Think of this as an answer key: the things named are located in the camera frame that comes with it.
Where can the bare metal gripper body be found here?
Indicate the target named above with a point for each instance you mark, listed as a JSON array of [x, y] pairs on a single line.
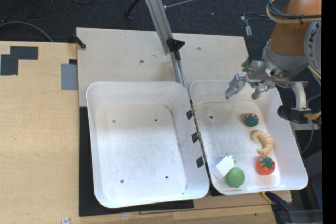
[[265, 74]]

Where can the white plastic tray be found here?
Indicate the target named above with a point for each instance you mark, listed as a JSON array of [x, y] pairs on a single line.
[[225, 133], [141, 144]]

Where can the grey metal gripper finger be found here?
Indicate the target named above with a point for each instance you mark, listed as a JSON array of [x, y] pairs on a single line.
[[260, 90], [235, 86]]

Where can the green and red toy fruit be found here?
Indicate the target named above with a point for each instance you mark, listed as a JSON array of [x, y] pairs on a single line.
[[250, 120]]

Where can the black cylinder on white bracket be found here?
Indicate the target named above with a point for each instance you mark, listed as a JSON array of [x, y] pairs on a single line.
[[291, 114]]

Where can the beige toy croissant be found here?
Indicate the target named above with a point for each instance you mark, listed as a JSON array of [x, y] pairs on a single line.
[[266, 140]]

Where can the white box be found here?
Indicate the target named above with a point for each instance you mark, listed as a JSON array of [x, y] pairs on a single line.
[[222, 167]]

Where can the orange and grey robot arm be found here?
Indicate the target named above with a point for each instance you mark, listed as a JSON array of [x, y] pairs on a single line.
[[296, 34]]

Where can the orange toy tomato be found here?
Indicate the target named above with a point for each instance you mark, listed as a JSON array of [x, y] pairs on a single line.
[[265, 165]]

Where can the pale flat board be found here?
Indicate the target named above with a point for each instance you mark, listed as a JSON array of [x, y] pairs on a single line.
[[126, 57]]

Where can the green ball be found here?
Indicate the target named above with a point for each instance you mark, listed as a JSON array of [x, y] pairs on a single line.
[[235, 177]]

